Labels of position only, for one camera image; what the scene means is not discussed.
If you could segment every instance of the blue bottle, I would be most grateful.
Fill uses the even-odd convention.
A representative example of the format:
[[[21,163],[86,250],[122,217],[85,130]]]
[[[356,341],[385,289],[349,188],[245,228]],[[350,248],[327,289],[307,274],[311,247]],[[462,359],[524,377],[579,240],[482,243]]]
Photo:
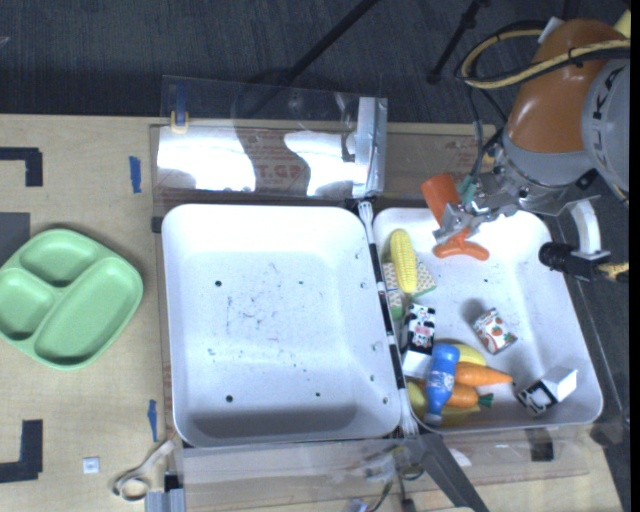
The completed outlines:
[[[425,423],[439,426],[442,422],[442,408],[453,392],[456,363],[460,350],[447,343],[436,343],[431,353],[431,368],[427,374],[425,393],[429,407],[424,415]]]

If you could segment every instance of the green tray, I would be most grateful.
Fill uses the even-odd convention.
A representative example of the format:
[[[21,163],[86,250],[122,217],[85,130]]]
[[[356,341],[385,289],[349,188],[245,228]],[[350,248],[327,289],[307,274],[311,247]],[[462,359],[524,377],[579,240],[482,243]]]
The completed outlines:
[[[120,335],[142,292],[115,252],[72,230],[44,231],[0,267],[0,338],[52,368],[83,368]]]

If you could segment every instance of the wooden table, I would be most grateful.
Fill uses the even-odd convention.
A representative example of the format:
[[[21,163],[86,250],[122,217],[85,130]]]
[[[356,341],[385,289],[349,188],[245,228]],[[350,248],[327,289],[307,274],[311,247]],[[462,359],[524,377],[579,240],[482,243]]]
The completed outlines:
[[[129,260],[142,274],[145,286],[140,307],[121,336],[82,370],[53,370],[0,342],[4,397],[0,403],[0,461],[17,460],[22,420],[42,419],[44,425],[43,471],[37,480],[0,485],[2,510],[144,510],[142,501],[125,502],[111,487],[117,476],[138,466],[157,447],[147,418],[150,400],[157,403],[158,436],[165,435],[156,245],[150,228],[149,127],[159,121],[0,116],[0,147],[37,147],[44,155],[42,187],[25,187],[24,162],[0,161],[0,212],[29,213],[32,236],[67,227],[93,237]],[[422,133],[424,144],[428,143],[424,134],[434,129],[443,128],[390,125],[389,132],[404,131],[407,136],[399,136],[397,142],[405,144]],[[458,127],[452,133],[470,132]],[[139,193],[132,187],[129,157],[141,164]],[[447,165],[461,169],[465,165],[460,153],[443,158]],[[432,161],[432,165],[443,164]],[[523,473],[512,483],[478,485],[479,494],[491,510],[621,510],[601,448],[584,432],[576,442],[583,454],[584,471],[579,471],[583,474],[531,480]],[[98,473],[83,473],[85,457],[99,457]],[[163,473],[164,465],[159,464],[149,475],[153,489],[162,488]],[[437,489],[412,495],[419,510],[451,507]],[[344,502],[323,502],[270,510],[340,511],[343,507]],[[390,496],[379,510],[400,510],[397,495]]]

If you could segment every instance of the orange carrot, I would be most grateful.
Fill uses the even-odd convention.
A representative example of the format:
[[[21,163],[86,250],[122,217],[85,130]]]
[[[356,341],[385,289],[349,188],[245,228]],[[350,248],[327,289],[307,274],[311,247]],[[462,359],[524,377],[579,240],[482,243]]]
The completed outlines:
[[[505,384],[513,381],[511,375],[474,363],[456,364],[455,381],[468,386],[488,386],[491,384]]]
[[[473,386],[466,384],[460,384],[456,382],[453,385],[453,393],[449,400],[447,400],[447,407],[460,407],[462,409],[468,409],[474,405],[480,404],[485,407],[491,407],[493,401],[493,394],[478,395],[478,392]]]

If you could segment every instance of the toy bottle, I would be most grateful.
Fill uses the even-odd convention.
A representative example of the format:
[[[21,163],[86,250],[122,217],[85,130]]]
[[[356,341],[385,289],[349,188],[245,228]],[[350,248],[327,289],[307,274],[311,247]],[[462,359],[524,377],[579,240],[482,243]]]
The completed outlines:
[[[453,392],[456,363],[460,350],[448,343],[436,343],[431,354],[431,368],[427,374],[425,393],[429,407],[424,415],[425,423],[439,426],[442,408]]]

